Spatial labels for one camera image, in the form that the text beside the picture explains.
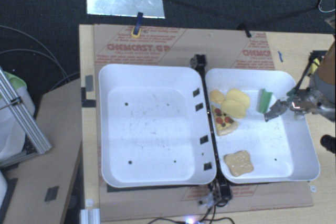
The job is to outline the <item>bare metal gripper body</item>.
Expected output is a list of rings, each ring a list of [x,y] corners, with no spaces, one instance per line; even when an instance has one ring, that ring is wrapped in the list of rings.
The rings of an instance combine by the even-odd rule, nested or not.
[[[318,114],[316,101],[310,88],[292,89],[287,93],[287,102],[295,120],[302,120],[306,114]]]

